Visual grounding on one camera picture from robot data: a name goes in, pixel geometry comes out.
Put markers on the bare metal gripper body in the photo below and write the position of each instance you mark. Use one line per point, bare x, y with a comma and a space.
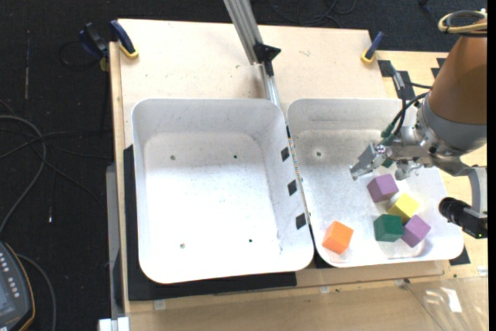
410, 147

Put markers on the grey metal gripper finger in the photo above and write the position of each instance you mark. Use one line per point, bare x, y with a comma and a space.
403, 169
364, 163

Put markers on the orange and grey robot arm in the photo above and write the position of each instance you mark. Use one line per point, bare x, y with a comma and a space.
461, 85

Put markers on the purple cube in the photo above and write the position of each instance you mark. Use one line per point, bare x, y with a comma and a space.
383, 188
416, 231

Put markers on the yellow cube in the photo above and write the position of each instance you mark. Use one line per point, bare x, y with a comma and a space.
404, 206

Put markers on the white plastic tray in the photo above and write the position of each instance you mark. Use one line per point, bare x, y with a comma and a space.
337, 190
217, 197

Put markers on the green cube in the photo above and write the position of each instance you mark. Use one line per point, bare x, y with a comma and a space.
388, 228

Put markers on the orange cube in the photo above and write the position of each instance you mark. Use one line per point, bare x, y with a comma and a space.
337, 237

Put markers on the pale wood board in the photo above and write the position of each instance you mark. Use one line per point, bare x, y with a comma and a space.
193, 62

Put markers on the black cylinder on white bracket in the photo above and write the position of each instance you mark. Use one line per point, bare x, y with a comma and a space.
457, 212

